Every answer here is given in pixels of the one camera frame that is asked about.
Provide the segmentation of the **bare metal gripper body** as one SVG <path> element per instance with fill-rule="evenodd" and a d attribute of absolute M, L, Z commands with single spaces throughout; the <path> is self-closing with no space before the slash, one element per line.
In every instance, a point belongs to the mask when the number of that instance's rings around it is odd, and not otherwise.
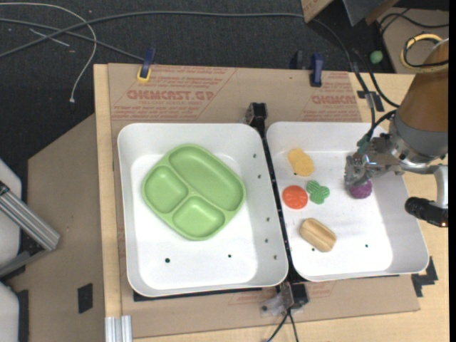
<path fill-rule="evenodd" d="M 361 155 L 361 163 L 373 163 L 372 177 L 380 177 L 387 172 L 401 175 L 412 172 L 430 175 L 438 170 L 447 170 L 448 165 L 434 163 L 435 157 L 424 155 L 409 146 L 401 137 L 381 135 L 373 138 L 366 152 Z"/>

